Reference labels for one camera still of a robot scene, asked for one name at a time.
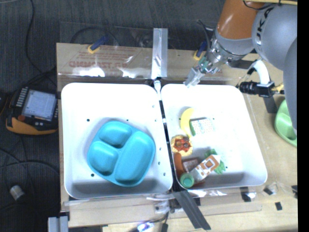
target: wooden table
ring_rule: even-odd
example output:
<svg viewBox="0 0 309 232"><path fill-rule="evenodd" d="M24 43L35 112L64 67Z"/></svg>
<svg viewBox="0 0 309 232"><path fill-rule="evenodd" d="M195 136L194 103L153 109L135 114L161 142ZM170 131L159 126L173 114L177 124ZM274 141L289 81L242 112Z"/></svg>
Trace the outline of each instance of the wooden table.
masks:
<svg viewBox="0 0 309 232"><path fill-rule="evenodd" d="M80 51L80 46L78 44L57 44L57 69L59 73L63 70L62 67L76 56L76 52ZM144 51L139 54L139 56L143 56L143 61L147 54L151 54L151 51L147 49L144 49ZM171 81L180 82L181 77L187 76L190 68L196 64L196 61L192 58L193 53L193 51L169 50L168 74ZM257 57L257 54L249 54L245 60L255 60ZM265 64L271 79L276 85L280 84L282 82L282 71L268 63ZM246 71L244 70L232 69L224 65L219 73L205 78L204 82L235 86L245 74ZM250 80L259 81L258 75L254 73ZM76 81L112 82L109 78L81 76L76 78L72 75L59 74L58 91L61 92L66 84ZM267 167L267 182L253 190L256 196L251 202L245 202L240 192L225 196L213 197L208 195L200 199L200 210L214 232L297 231L297 198L291 187L297 186L297 148L283 140L275 132L274 120L276 114L267 112L263 98L247 94L244 94L244 98ZM283 100L283 95L274 96L277 106ZM155 208L160 205L160 201L153 201L140 196L69 201L63 179L61 118L61 100L59 100L61 204L63 212L69 211L69 228L108 225L102 227L102 231L131 231L143 221L160 219L163 216L160 213L161 208L159 212ZM273 191L273 194L269 195L269 193L263 191L266 189ZM149 231L160 231L161 224L161 222L155 223L155 226ZM169 232L196 231L182 209L170 213L167 224L169 225Z"/></svg>

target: banana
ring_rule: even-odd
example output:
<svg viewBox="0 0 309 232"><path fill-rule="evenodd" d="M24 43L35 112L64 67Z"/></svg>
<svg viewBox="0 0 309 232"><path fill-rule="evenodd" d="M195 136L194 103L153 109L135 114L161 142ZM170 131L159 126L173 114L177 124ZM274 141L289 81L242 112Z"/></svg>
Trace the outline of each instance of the banana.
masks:
<svg viewBox="0 0 309 232"><path fill-rule="evenodd" d="M190 138L192 137L192 134L191 134L191 131L190 131L190 118L192 116L194 112L194 108L190 107L190 108L187 108L181 118L180 118L180 128L187 134L187 136Z"/></svg>

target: electronic device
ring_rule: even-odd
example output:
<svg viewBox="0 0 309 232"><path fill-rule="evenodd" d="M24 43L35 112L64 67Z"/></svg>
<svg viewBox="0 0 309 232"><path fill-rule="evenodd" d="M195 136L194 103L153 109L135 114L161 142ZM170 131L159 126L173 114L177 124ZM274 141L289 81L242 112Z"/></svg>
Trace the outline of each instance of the electronic device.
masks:
<svg viewBox="0 0 309 232"><path fill-rule="evenodd" d="M31 86L18 89L8 107L6 128L26 135L43 135L57 131L56 93Z"/></svg>

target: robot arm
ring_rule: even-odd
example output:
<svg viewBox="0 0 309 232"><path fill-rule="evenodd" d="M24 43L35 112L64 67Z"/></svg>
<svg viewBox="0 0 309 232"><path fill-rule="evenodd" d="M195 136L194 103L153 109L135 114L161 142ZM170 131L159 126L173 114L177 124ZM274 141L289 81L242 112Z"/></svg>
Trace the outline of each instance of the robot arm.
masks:
<svg viewBox="0 0 309 232"><path fill-rule="evenodd" d="M286 101L297 133L295 5L226 0L211 45L198 65L191 69L184 84L187 87L196 85L203 75L215 73L223 64L241 68L242 58L253 49L262 59L283 70Z"/></svg>

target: metal bar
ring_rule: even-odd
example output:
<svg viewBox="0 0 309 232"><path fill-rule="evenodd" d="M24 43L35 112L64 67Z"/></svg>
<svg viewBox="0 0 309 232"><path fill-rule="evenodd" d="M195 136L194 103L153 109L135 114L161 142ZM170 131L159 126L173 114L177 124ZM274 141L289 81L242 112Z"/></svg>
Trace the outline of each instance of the metal bar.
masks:
<svg viewBox="0 0 309 232"><path fill-rule="evenodd" d="M173 195L182 206L195 229L211 230L210 225L187 190L174 192Z"/></svg>
<svg viewBox="0 0 309 232"><path fill-rule="evenodd" d="M167 77L168 29L154 29L153 62L151 79Z"/></svg>
<svg viewBox="0 0 309 232"><path fill-rule="evenodd" d="M49 217L48 232L69 232L68 217Z"/></svg>

